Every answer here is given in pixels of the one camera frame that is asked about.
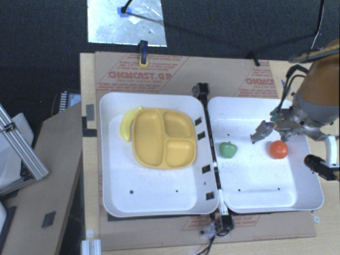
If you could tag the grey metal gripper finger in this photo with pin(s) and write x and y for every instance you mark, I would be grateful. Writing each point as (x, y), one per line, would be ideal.
(261, 131)
(287, 136)

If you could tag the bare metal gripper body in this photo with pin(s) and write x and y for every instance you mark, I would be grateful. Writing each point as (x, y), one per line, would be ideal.
(297, 122)

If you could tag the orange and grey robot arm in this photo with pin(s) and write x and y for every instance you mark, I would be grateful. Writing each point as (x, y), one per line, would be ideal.
(321, 81)

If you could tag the red toy tomato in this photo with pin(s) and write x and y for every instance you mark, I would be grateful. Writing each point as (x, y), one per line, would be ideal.
(279, 149)

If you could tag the green toy pepper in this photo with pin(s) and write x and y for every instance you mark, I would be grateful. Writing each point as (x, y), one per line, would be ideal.
(228, 149)

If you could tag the white plastic tray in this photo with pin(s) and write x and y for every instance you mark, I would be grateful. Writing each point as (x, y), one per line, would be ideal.
(154, 190)
(260, 177)

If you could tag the thin black and white rod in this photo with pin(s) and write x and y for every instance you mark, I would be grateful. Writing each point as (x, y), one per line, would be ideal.
(211, 142)

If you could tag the brown cardboard board, red print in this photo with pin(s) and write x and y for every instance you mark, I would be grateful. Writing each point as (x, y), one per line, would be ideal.
(172, 70)

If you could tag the yellow divided plate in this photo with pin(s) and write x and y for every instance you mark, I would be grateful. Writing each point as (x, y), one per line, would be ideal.
(148, 139)

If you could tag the yellow banana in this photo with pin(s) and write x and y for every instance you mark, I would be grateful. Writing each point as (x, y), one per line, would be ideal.
(125, 126)

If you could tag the black cylinder on white bracket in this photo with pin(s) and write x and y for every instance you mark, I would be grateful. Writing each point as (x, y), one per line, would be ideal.
(320, 166)

